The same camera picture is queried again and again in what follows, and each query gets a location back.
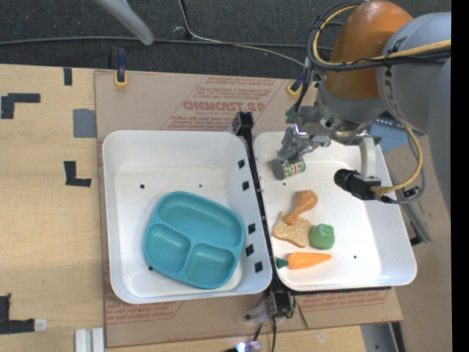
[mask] yellow cable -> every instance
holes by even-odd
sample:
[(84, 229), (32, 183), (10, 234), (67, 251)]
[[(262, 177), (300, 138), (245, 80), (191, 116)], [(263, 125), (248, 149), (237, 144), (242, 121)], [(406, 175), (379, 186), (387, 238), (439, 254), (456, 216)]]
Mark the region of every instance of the yellow cable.
[[(355, 62), (355, 61), (354, 62), (327, 62), (327, 61), (323, 60), (321, 58), (321, 56), (319, 55), (319, 53), (317, 52), (317, 42), (318, 42), (321, 30), (324, 28), (325, 25), (328, 24), (328, 22), (330, 20), (332, 20), (338, 14), (340, 14), (340, 13), (346, 11), (346, 10), (349, 10), (349, 9), (352, 9), (352, 8), (355, 9), (358, 5), (359, 4), (355, 4), (355, 5), (351, 5), (349, 7), (342, 8), (342, 9), (338, 10), (337, 12), (331, 14), (329, 17), (327, 17), (324, 20), (324, 23), (321, 25), (320, 29), (318, 30), (318, 32), (314, 36), (314, 39), (313, 39), (313, 42), (312, 42), (312, 45), (311, 45), (312, 51), (313, 51), (313, 54), (314, 54), (314, 58), (319, 63), (321, 63), (323, 65), (337, 66), (337, 65), (352, 65)], [(437, 50), (437, 49), (441, 49), (441, 48), (451, 48), (451, 39), (442, 40), (440, 42), (430, 43), (430, 44), (427, 44), (427, 45), (421, 45), (419, 47), (409, 48), (407, 50), (403, 50), (403, 51), (400, 51), (400, 52), (393, 52), (392, 54), (388, 54), (388, 55), (385, 55), (385, 56), (373, 57), (370, 60), (361, 60), (361, 61), (365, 62), (365, 63), (368, 63), (368, 62), (373, 62), (373, 61), (376, 61), (376, 60), (393, 59), (393, 58), (401, 57), (401, 56), (415, 56), (415, 55), (423, 54), (427, 51), (433, 51), (433, 50)]]
[(412, 132), (412, 130), (409, 127), (405, 127), (405, 130), (407, 131), (407, 134), (409, 135), (410, 139), (412, 140), (412, 143), (417, 149), (417, 167), (416, 170), (412, 173), (412, 175), (403, 183), (400, 183), (395, 186), (371, 186), (370, 190), (373, 191), (376, 196), (379, 198), (383, 196), (384, 194), (391, 193), (392, 191), (397, 191), (399, 189), (404, 188), (405, 186), (409, 185), (412, 183), (418, 176), (418, 174), (421, 171), (422, 168), (422, 163), (423, 163), (423, 156), (422, 156), (422, 149), (420, 147), (420, 144), (418, 143), (418, 140), (415, 136), (415, 134)]

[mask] white tray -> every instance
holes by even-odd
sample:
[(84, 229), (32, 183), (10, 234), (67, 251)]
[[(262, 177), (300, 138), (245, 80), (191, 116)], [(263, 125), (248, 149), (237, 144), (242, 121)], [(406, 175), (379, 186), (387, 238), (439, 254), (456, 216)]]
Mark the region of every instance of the white tray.
[[(103, 143), (111, 285), (132, 304), (263, 291), (272, 279), (251, 170), (241, 139), (227, 132), (117, 131)], [(245, 248), (231, 279), (214, 290), (149, 270), (143, 240), (160, 198), (187, 191), (234, 211)]]
[[(317, 205), (300, 215), (312, 225), (331, 224), (336, 242), (326, 251), (298, 248), (271, 237), (274, 257), (291, 252), (326, 252), (332, 259), (311, 268), (278, 269), (280, 280), (292, 290), (341, 290), (406, 285), (415, 278), (417, 268), (407, 230), (398, 205), (362, 201), (339, 188), (333, 181), (338, 169), (361, 169), (358, 146), (332, 142), (304, 156), (306, 171), (277, 180), (270, 167), (281, 148), (284, 132), (262, 133), (254, 140), (254, 153), (262, 189), (270, 235), (282, 211), (292, 211), (299, 191), (311, 189)], [(388, 186), (383, 153), (376, 146), (377, 173)]]

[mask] black camera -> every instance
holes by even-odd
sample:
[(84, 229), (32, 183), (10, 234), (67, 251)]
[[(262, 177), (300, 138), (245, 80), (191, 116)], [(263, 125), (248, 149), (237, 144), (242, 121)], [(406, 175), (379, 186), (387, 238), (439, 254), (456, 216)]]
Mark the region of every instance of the black camera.
[(376, 194), (370, 188), (380, 186), (381, 180), (377, 177), (364, 177), (358, 171), (340, 169), (334, 175), (334, 183), (357, 198), (369, 200), (376, 199)]

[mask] divided plastic plate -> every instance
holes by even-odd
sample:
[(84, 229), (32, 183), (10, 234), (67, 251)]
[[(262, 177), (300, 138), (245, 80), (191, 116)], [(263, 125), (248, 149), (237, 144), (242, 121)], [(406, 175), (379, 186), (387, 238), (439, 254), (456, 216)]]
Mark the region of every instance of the divided plastic plate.
[(182, 283), (213, 289), (231, 278), (243, 245), (243, 222), (230, 209), (175, 191), (153, 211), (143, 249), (154, 270)]
[[(332, 259), (301, 270), (277, 270), (279, 279), (297, 291), (345, 290), (406, 285), (415, 278), (417, 268), (407, 230), (398, 205), (362, 201), (333, 181), (338, 169), (361, 169), (358, 146), (332, 142), (306, 154), (306, 171), (277, 180), (271, 168), (280, 150), (284, 132), (262, 133), (254, 140), (262, 198), (270, 242), (275, 257), (292, 252), (324, 252)], [(391, 184), (383, 153), (376, 146), (376, 176)], [(336, 242), (329, 250), (311, 246), (298, 248), (272, 236), (282, 211), (292, 211), (299, 191), (311, 189), (318, 196), (316, 206), (300, 214), (311, 225), (330, 224)]]
[[(267, 243), (245, 145), (239, 137), (228, 132), (116, 131), (103, 143), (103, 173), (111, 286), (123, 301), (146, 304), (244, 295), (262, 292), (270, 284)], [(234, 227), (226, 228), (219, 238), (210, 237), (214, 240), (205, 245), (197, 245), (195, 235), (165, 211), (159, 215), (162, 225), (151, 232), (151, 238), (160, 242), (166, 239), (180, 251), (174, 253), (179, 260), (174, 266), (166, 261), (166, 274), (182, 267), (183, 279), (193, 280), (193, 284), (201, 284), (197, 270), (203, 269), (201, 261), (213, 257), (216, 249), (223, 252), (220, 272), (227, 278), (232, 269), (229, 254), (235, 255), (234, 251), (240, 249), (239, 260), (226, 282), (222, 274), (207, 273), (202, 278), (206, 285), (220, 287), (201, 288), (172, 279), (151, 270), (144, 256), (144, 237), (155, 208), (168, 194), (178, 191), (216, 202), (243, 223), (241, 247), (237, 242), (242, 235)], [(205, 236), (212, 234), (213, 230), (207, 230)], [(191, 257), (182, 263), (186, 252)]]

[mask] black tape marking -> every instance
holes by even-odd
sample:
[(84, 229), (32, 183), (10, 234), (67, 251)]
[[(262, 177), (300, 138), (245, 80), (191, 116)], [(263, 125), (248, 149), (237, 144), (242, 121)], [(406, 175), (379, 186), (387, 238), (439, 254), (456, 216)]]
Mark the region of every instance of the black tape marking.
[(96, 116), (91, 109), (73, 110), (73, 137), (96, 138)]
[(34, 331), (34, 319), (28, 320), (10, 320), (10, 297), (0, 296), (0, 334), (20, 334), (21, 332)]
[(254, 263), (254, 270), (258, 273), (259, 271), (262, 271), (262, 261)]
[(11, 98), (1, 97), (1, 114), (2, 119), (12, 119), (15, 110), (15, 102)]
[(76, 162), (75, 161), (64, 161), (65, 176), (67, 180), (65, 185), (71, 186), (91, 186), (91, 179), (78, 179), (76, 178)]
[(64, 85), (65, 86), (72, 86), (73, 78), (72, 78), (72, 68), (65, 67), (64, 68)]
[(245, 250), (246, 250), (246, 257), (249, 257), (251, 254), (254, 253), (254, 245), (251, 244), (247, 246)]
[(39, 103), (41, 101), (41, 94), (35, 93), (9, 92), (8, 97), (12, 98), (13, 103)]
[(0, 118), (12, 119), (15, 113), (15, 103), (39, 103), (40, 101), (40, 94), (19, 92), (8, 93), (7, 96), (1, 97)]

